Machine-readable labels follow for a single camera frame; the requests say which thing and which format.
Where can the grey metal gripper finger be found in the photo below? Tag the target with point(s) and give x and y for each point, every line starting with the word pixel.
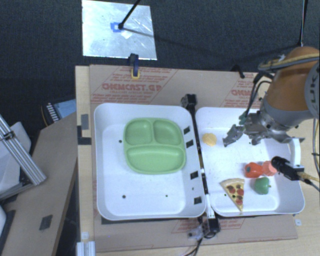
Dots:
pixel 231 137
pixel 257 140

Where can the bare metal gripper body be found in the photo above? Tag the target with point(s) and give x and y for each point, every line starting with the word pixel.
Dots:
pixel 265 126

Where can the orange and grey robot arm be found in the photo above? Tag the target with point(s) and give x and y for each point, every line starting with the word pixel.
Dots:
pixel 287 85

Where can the yellow round biscuit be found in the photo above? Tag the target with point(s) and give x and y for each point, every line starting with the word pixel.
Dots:
pixel 209 139

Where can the red bell pepper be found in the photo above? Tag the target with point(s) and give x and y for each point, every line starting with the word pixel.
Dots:
pixel 253 170

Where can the salmon pink cylinder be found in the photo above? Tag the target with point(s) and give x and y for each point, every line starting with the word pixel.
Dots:
pixel 268 168

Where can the thin black and white rod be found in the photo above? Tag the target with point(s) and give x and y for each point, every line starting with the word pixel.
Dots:
pixel 198 152

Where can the green bell pepper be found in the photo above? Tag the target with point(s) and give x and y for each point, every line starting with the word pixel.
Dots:
pixel 262 185

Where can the pizza slice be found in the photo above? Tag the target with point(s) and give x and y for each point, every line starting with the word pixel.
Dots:
pixel 235 191

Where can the white plastic tray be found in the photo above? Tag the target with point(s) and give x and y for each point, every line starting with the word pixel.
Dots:
pixel 147 197
pixel 262 200

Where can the green divided plate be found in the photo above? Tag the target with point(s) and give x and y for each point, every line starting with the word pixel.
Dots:
pixel 153 145

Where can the brown cardboard board red print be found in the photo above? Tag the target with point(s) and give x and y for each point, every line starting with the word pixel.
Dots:
pixel 162 82

